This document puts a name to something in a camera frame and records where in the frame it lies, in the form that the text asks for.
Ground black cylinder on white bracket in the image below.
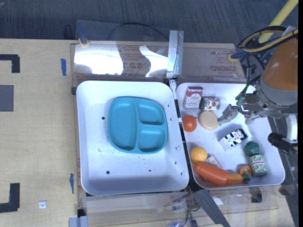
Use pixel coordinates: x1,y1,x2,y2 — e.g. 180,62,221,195
267,113,298,155

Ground brown cardboard board red print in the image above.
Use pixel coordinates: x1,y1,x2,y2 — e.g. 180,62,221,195
70,41,288,222

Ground beige round biscuit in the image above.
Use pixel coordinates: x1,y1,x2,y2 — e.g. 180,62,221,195
197,110,219,131

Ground orange toy tomato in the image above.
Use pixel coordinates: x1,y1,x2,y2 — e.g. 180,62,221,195
182,114,198,133

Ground small can tomato print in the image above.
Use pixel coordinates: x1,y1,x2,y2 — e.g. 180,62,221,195
199,96,221,112

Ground red and white carton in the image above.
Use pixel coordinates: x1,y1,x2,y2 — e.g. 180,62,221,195
182,86,204,110

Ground small orange doughnut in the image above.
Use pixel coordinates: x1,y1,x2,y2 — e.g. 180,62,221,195
239,165,252,176

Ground green capped patterned bottle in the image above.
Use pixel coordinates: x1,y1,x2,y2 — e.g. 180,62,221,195
244,140,268,177

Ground cow print milk carton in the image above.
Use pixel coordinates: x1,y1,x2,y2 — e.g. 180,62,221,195
218,127,252,152

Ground small pale packet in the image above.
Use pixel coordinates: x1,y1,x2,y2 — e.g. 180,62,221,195
205,155,223,169

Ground orange toy carrot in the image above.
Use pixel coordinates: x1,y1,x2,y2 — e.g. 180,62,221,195
226,172,251,185

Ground blue divided plate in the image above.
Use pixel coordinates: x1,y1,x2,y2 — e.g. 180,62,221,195
107,96,169,155

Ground yellow toy lemon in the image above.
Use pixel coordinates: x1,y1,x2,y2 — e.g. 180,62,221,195
189,146,208,164

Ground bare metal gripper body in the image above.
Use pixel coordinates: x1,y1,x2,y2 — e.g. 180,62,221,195
237,93,288,120

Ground orange plastic bottle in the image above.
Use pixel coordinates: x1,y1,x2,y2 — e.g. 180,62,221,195
191,161,230,187

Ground white plastic tray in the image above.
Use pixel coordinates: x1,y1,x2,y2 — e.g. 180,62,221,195
75,80,190,196
176,82,286,191

